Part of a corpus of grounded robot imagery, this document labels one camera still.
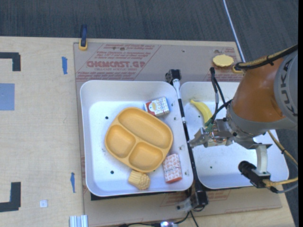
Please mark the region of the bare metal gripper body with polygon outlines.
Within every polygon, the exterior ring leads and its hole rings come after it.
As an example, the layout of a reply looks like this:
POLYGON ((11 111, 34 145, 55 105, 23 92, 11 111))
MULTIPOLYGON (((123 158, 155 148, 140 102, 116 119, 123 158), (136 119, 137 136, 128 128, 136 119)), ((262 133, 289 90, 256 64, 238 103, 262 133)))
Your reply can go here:
POLYGON ((231 130, 227 118, 214 120, 208 129, 210 130, 208 146, 229 146, 234 142, 234 132, 231 130))

